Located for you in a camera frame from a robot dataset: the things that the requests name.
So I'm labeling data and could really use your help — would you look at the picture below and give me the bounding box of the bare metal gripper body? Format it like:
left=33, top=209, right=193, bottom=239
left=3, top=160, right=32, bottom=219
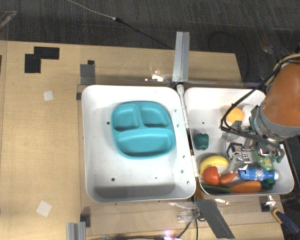
left=226, top=142, right=254, bottom=164

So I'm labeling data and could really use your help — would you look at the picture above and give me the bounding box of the red sausage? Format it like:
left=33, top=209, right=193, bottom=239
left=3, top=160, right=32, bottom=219
left=218, top=172, right=239, bottom=186

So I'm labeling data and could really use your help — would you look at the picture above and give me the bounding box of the blue plastic bottle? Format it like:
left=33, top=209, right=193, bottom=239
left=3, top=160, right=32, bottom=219
left=237, top=166, right=280, bottom=182

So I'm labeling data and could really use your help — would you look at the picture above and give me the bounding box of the green plastic bottle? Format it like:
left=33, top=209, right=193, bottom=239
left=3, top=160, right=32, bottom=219
left=254, top=149, right=275, bottom=172

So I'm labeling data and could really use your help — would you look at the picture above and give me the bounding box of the orange carrot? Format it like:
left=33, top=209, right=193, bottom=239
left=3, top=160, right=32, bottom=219
left=230, top=180, right=263, bottom=194

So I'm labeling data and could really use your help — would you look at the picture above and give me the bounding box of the yellow banana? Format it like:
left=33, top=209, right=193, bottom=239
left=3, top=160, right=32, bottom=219
left=199, top=154, right=230, bottom=178

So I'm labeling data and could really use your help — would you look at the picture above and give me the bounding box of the red tomato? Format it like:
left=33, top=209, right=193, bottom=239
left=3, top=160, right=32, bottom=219
left=202, top=166, right=221, bottom=186

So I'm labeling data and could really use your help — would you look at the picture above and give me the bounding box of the green cucumber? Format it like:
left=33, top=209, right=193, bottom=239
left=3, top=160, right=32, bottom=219
left=202, top=183, right=232, bottom=195

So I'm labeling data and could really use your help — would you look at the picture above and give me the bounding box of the dark green broccoli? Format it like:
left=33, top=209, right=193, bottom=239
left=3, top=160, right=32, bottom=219
left=261, top=177, right=276, bottom=191

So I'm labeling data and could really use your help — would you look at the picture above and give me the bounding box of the orange ball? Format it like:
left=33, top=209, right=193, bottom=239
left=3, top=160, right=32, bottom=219
left=225, top=107, right=245, bottom=125

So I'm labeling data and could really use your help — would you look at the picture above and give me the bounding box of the green bell pepper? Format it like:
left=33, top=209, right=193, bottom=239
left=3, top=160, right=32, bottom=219
left=193, top=132, right=210, bottom=151

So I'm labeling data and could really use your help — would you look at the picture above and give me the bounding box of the white plastic tray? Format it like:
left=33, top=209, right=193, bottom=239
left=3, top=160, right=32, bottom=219
left=183, top=86, right=296, bottom=198
left=80, top=84, right=197, bottom=204

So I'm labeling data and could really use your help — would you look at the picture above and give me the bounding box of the teal divided plate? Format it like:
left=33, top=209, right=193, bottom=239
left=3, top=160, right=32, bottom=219
left=110, top=100, right=177, bottom=160

